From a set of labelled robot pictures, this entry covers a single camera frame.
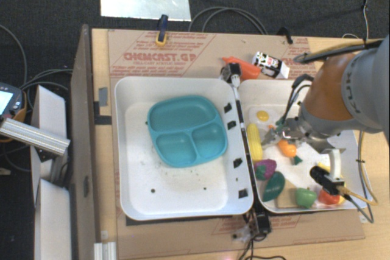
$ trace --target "blue divided plate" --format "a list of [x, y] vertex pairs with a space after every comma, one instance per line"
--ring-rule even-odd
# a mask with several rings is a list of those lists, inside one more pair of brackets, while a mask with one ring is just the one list
[[224, 124], [214, 104], [202, 96], [183, 96], [153, 105], [147, 126], [161, 159], [188, 167], [221, 156], [227, 148]]

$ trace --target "device screen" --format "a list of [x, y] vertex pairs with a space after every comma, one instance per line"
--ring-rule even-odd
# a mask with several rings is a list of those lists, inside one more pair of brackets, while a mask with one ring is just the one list
[[5, 92], [0, 90], [0, 114], [3, 114], [5, 108], [7, 107], [10, 99], [12, 98], [13, 93]]

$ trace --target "black and yellow clamp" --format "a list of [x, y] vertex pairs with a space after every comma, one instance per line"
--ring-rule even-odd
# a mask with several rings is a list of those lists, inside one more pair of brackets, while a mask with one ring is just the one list
[[161, 18], [158, 20], [157, 29], [158, 33], [156, 36], [156, 45], [163, 47], [166, 43], [167, 33], [166, 30], [168, 28], [168, 15], [163, 14]]

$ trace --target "black floor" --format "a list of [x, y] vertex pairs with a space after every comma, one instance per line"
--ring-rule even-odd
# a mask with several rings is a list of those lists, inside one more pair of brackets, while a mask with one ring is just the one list
[[[191, 16], [211, 6], [239, 7], [253, 13], [270, 34], [286, 26], [296, 36], [342, 37], [353, 33], [365, 37], [361, 11], [363, 0], [190, 0]], [[369, 0], [367, 5], [370, 38], [389, 33], [389, 0]], [[91, 27], [155, 29], [156, 21], [103, 18], [99, 0], [0, 0], [0, 24], [20, 40], [29, 67], [29, 78], [47, 69], [72, 68], [82, 24]], [[201, 30], [199, 20], [193, 30]], [[170, 30], [186, 31], [188, 23], [171, 22]], [[242, 17], [230, 12], [217, 16], [208, 32], [256, 33]], [[17, 45], [0, 30], [0, 82], [20, 86], [23, 63]], [[69, 81], [66, 75], [52, 81]], [[53, 89], [67, 98], [66, 93]], [[28, 155], [12, 154], [12, 161], [29, 167]], [[32, 259], [34, 209], [29, 174], [12, 169], [4, 156], [0, 167], [12, 170], [0, 176], [0, 258]]]

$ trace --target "white tray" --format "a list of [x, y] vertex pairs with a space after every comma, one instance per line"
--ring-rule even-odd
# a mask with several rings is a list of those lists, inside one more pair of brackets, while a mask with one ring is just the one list
[[[154, 149], [146, 125], [153, 104], [198, 95], [211, 100], [227, 131], [219, 158], [193, 167], [170, 167]], [[248, 163], [234, 93], [218, 79], [126, 77], [115, 86], [121, 206], [135, 220], [243, 214], [253, 204]], [[230, 103], [232, 109], [224, 113]], [[236, 127], [227, 130], [227, 123]], [[235, 159], [241, 158], [234, 168]], [[247, 196], [239, 198], [239, 191]]]
[[[273, 124], [283, 115], [286, 108], [286, 103], [291, 92], [291, 80], [246, 80], [239, 88], [241, 103], [243, 106], [243, 115], [246, 125], [255, 123], [259, 129], [260, 137], [263, 139], [268, 131], [268, 125]], [[301, 91], [298, 100], [303, 100], [307, 88]], [[256, 113], [260, 110], [267, 111], [269, 120], [261, 122], [256, 117]], [[288, 117], [295, 117], [298, 114], [298, 105], [293, 105]], [[341, 154], [342, 169], [341, 174], [346, 181], [346, 185], [353, 192], [363, 196], [363, 189], [359, 179], [358, 166], [355, 161], [357, 158], [357, 143], [353, 131], [344, 131], [340, 136], [332, 137], [329, 142], [335, 147], [346, 148], [346, 151]], [[277, 162], [277, 171], [281, 172], [287, 180], [294, 184], [297, 188], [310, 188], [312, 191], [319, 193], [321, 186], [317, 184], [309, 174], [310, 169], [318, 163], [329, 166], [329, 157], [327, 154], [320, 155], [308, 144], [302, 144], [297, 149], [297, 155], [303, 160], [302, 163], [294, 166], [291, 164], [291, 159], [282, 155], [277, 146], [268, 147], [263, 150], [263, 159], [269, 158]], [[261, 194], [264, 191], [266, 181], [257, 181], [258, 196], [261, 200]], [[356, 199], [360, 207], [367, 205]], [[328, 206], [315, 201], [311, 208], [278, 208], [275, 205], [275, 200], [262, 203], [264, 207], [273, 213], [301, 213], [314, 212], [323, 210], [337, 209], [356, 209], [353, 204], [345, 201], [340, 205]]]

